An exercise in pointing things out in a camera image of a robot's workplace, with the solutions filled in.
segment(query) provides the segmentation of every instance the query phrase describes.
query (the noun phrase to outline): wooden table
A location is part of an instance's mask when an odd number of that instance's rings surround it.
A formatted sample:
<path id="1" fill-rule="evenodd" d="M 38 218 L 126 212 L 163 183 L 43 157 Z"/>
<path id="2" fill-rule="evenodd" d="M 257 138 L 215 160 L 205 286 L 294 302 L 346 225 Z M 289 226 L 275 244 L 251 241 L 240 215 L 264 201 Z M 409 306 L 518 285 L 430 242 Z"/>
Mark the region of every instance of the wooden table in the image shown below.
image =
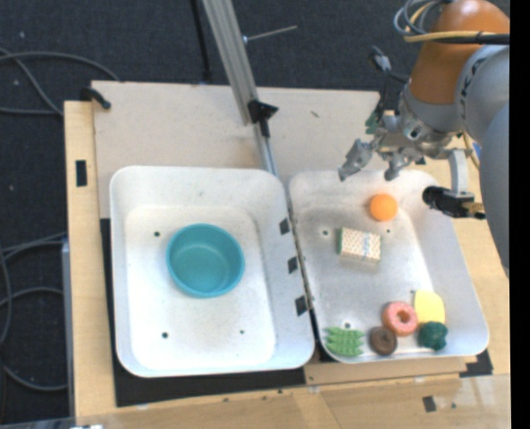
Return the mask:
<path id="1" fill-rule="evenodd" d="M 305 386 L 116 407 L 99 229 L 100 218 L 107 217 L 109 176 L 120 165 L 143 163 L 144 154 L 151 164 L 260 163 L 252 130 L 239 122 L 227 87 L 108 81 L 93 86 L 113 103 L 111 111 L 90 102 L 65 104 L 73 411 L 79 424 L 134 427 L 139 421 L 166 427 L 171 419 L 172 427 L 207 421 L 212 427 L 356 427 L 360 422 L 451 427 L 473 420 L 510 426 L 509 280 L 487 224 L 476 220 L 456 221 L 455 229 L 489 325 L 493 375 L 460 378 L 474 357 L 417 359 L 409 368 L 401 361 L 346 366 L 313 357 L 305 365 Z M 353 140 L 363 137 L 363 122 L 377 101 L 376 93 L 364 91 L 261 88 L 259 94 L 280 108 L 271 120 L 272 146 L 284 182 L 302 170 L 339 166 Z M 184 122 L 191 125 L 176 133 L 175 126 Z M 136 126 L 143 130 L 140 137 Z M 163 126 L 173 129 L 172 141 L 163 140 Z M 220 156 L 219 145 L 231 144 L 229 130 L 236 159 Z M 198 149 L 194 156 L 188 145 Z M 164 156 L 157 158 L 161 148 Z M 82 182 L 80 164 L 86 174 Z M 385 165 L 374 158 L 374 166 Z M 480 199 L 477 171 L 469 167 L 470 189 Z M 432 161 L 417 169 L 450 186 L 447 163 Z"/>

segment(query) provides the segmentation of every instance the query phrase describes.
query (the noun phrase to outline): orange fruit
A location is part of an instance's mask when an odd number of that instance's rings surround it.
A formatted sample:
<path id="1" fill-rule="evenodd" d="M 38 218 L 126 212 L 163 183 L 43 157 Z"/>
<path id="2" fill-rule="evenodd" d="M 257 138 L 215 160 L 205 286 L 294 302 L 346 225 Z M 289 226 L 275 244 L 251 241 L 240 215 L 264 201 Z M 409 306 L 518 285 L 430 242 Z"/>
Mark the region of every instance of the orange fruit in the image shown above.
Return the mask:
<path id="1" fill-rule="evenodd" d="M 398 202 L 390 194 L 376 194 L 370 200 L 370 214 L 377 221 L 390 221 L 398 213 Z"/>

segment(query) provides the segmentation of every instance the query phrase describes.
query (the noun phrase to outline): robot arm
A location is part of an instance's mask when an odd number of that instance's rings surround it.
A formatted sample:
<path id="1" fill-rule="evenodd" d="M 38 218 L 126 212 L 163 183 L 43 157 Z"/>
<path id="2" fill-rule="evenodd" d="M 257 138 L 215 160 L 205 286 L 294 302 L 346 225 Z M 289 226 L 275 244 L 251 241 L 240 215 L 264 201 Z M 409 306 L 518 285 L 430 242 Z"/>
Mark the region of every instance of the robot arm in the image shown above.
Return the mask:
<path id="1" fill-rule="evenodd" d="M 426 32 L 423 18 L 438 8 Z M 388 181 L 424 157 L 449 161 L 450 189 L 426 189 L 425 203 L 452 217 L 486 218 L 509 275 L 509 18 L 484 0 L 408 0 L 394 26 L 406 41 L 423 45 L 396 112 L 379 104 L 366 124 L 373 140 L 356 140 L 340 178 L 361 170 L 374 153 L 388 162 Z M 376 60 L 380 70 L 391 69 L 382 55 Z M 483 205 L 467 192 L 473 149 L 448 147 L 453 137 L 467 135 L 481 146 Z"/>

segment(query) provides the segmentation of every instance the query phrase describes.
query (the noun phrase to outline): black floor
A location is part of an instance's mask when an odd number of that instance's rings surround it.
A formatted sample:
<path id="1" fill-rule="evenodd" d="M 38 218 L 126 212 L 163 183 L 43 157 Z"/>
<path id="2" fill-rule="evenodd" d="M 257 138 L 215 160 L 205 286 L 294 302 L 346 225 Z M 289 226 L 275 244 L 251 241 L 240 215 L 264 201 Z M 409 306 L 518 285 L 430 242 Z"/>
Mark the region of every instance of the black floor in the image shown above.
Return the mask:
<path id="1" fill-rule="evenodd" d="M 405 0 L 233 0 L 247 36 L 297 25 L 283 35 L 248 43 L 258 86 L 374 90 L 381 76 L 366 61 L 371 45 L 409 73 L 417 46 L 394 32 L 391 19 Z M 490 0 L 510 16 L 510 0 Z M 201 13 L 212 77 L 226 78 Z M 0 0 L 0 47 L 13 53 L 51 51 L 103 64 L 122 80 L 191 82 L 204 64 L 189 0 Z M 73 59 L 24 57 L 57 104 L 77 99 L 110 75 Z M 46 110 L 13 62 L 0 63 L 0 107 Z M 63 122 L 59 114 L 0 111 L 0 241 L 11 246 L 66 231 Z M 60 247 L 9 259 L 12 291 L 62 287 Z M 6 296 L 0 269 L 0 300 Z M 6 322 L 0 309 L 0 337 Z M 11 372 L 37 386 L 66 379 L 63 303 L 50 292 L 13 302 L 0 352 Z M 5 423 L 68 416 L 65 391 L 36 391 L 8 379 Z"/>

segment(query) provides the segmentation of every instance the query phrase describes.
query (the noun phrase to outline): white tray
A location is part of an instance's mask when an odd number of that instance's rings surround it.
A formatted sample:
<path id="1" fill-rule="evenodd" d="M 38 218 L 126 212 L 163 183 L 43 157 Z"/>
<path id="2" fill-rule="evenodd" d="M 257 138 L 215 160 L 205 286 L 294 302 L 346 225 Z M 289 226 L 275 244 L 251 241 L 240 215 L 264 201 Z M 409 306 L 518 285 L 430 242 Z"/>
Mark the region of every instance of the white tray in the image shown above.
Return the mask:
<path id="1" fill-rule="evenodd" d="M 344 363 L 396 358 L 474 356 L 489 340 L 484 315 L 461 254 L 452 220 L 422 200 L 428 174 L 406 170 L 393 181 L 383 172 L 362 171 L 341 182 L 337 172 L 303 172 L 290 183 L 295 230 L 303 258 L 314 315 L 324 346 L 325 329 L 339 326 L 366 333 L 364 353 L 335 356 Z M 399 212 L 389 222 L 368 213 L 370 198 L 392 194 Z M 350 227 L 382 236 L 382 260 L 368 263 L 337 254 L 336 231 Z M 415 335 L 400 338 L 396 352 L 381 357 L 368 346 L 370 328 L 382 324 L 387 302 L 413 301 L 413 291 L 438 293 L 446 307 L 447 346 L 437 352 L 420 348 Z"/>
<path id="2" fill-rule="evenodd" d="M 299 310 L 302 275 L 282 184 L 249 169 L 131 166 L 110 185 L 116 350 L 144 377 L 303 366 L 314 351 Z M 241 245 L 246 270 L 231 292 L 195 299 L 173 283 L 164 252 L 181 227 L 212 223 Z"/>

